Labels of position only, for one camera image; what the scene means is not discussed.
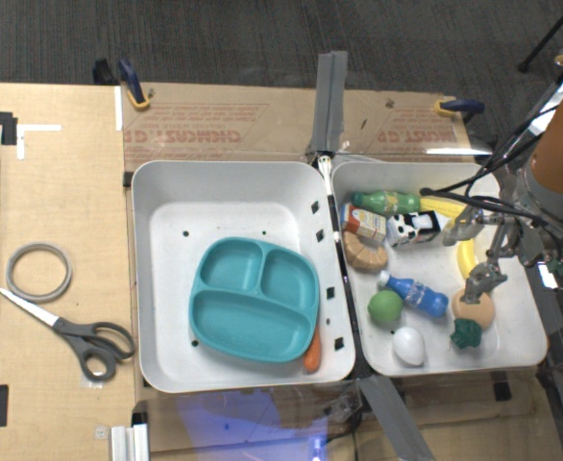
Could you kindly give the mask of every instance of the scissors blade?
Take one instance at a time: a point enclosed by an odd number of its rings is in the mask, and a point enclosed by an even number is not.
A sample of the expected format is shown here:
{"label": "scissors blade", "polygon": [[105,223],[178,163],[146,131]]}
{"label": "scissors blade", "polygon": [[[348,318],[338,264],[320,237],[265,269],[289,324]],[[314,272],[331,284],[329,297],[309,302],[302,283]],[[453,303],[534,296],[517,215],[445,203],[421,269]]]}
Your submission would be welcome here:
{"label": "scissors blade", "polygon": [[58,321],[58,319],[60,318],[59,316],[56,316],[55,314],[43,309],[42,307],[39,307],[34,303],[30,303],[29,301],[26,301],[25,299],[16,296],[10,290],[6,290],[5,288],[0,288],[0,294],[6,297],[9,301],[13,301],[22,309],[28,311],[34,317],[40,319],[42,323],[48,325],[51,328],[53,327],[55,322]]}

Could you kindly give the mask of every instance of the white plastic tray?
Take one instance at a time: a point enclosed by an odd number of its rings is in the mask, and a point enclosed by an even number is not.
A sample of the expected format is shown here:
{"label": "white plastic tray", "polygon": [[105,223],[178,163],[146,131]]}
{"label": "white plastic tray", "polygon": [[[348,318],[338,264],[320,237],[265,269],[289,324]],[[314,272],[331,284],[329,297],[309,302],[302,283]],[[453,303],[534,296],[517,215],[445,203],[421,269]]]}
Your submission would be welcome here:
{"label": "white plastic tray", "polygon": [[[135,172],[133,204],[140,367],[154,388],[184,393],[328,382],[350,373],[355,345],[327,193],[315,169],[300,162],[153,161]],[[188,306],[198,264],[211,244],[230,236],[284,246],[315,266],[322,340],[316,373],[306,374],[301,358],[260,363],[192,344]]]}
{"label": "white plastic tray", "polygon": [[[475,174],[478,166],[469,163],[400,163],[359,162],[340,164],[332,175],[332,187],[338,207],[350,201],[353,191],[373,192],[379,189],[418,194],[420,188],[444,187]],[[499,196],[499,185],[493,177],[476,183],[472,194]],[[485,228],[475,241],[476,254],[491,244],[495,229]],[[456,245],[445,247],[442,238],[391,249],[385,243],[389,261],[386,269],[398,278],[412,278],[425,283],[451,298],[465,280],[456,263]],[[547,353],[547,337],[536,307],[526,271],[515,258],[500,260],[508,280],[491,293],[495,305],[495,321],[482,333],[479,347],[463,350],[454,345],[450,335],[454,317],[450,306],[446,319],[432,320],[420,311],[405,307],[401,318],[390,326],[371,320],[367,304],[378,292],[378,274],[358,272],[350,265],[356,314],[365,358],[379,373],[386,376],[417,376],[455,373],[481,369],[528,367],[541,362]],[[421,367],[403,364],[392,350],[393,331],[402,326],[419,329],[427,348],[427,359]]]}

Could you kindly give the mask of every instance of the table surface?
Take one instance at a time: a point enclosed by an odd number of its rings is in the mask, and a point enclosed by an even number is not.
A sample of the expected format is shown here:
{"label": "table surface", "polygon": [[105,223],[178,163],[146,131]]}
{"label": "table surface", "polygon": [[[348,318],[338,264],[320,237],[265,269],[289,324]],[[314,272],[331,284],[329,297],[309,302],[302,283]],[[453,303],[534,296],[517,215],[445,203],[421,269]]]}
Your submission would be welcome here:
{"label": "table surface", "polygon": [[[15,147],[0,147],[0,286],[18,247],[52,242],[66,249],[74,274],[67,292],[44,307],[77,323],[113,321],[131,328],[124,144],[114,97],[114,87],[107,86],[0,84],[0,110],[11,111],[19,124],[61,125],[60,132],[26,133],[23,160]],[[25,290],[48,290],[61,278],[61,264],[45,254],[29,255],[15,269]],[[109,459],[106,429],[131,423],[135,364],[122,363],[111,381],[93,384],[63,340],[0,297],[0,384],[10,390],[0,459]],[[435,457],[465,459],[471,452],[474,459],[563,459],[544,391],[535,383],[529,389],[530,415],[421,427]],[[383,459],[382,452],[396,458],[381,432],[367,430],[357,439],[360,459]],[[334,441],[329,459],[348,459],[354,448],[347,441]],[[268,452],[266,459],[278,459],[273,449]],[[229,459],[220,449],[202,456],[152,454]]]}

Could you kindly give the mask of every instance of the blue bottle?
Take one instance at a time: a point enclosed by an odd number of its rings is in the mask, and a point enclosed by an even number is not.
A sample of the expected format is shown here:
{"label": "blue bottle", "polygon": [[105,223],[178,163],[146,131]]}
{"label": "blue bottle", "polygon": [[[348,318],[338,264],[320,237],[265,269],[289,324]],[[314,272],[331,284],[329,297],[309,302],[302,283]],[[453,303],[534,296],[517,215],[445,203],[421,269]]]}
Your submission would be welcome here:
{"label": "blue bottle", "polygon": [[378,287],[389,287],[397,292],[407,305],[420,309],[433,318],[441,318],[446,314],[448,297],[435,292],[420,281],[413,279],[395,279],[386,271],[379,274]]}

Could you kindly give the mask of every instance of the teal divided plate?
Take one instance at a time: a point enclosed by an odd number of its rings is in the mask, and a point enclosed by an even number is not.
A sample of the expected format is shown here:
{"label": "teal divided plate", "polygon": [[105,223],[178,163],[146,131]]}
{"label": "teal divided plate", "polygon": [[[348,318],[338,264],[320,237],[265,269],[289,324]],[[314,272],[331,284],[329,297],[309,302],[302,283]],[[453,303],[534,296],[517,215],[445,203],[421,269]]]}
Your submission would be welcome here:
{"label": "teal divided plate", "polygon": [[189,323],[205,345],[260,362],[307,350],[318,315],[318,275],[304,256],[275,244],[228,237],[201,260]]}

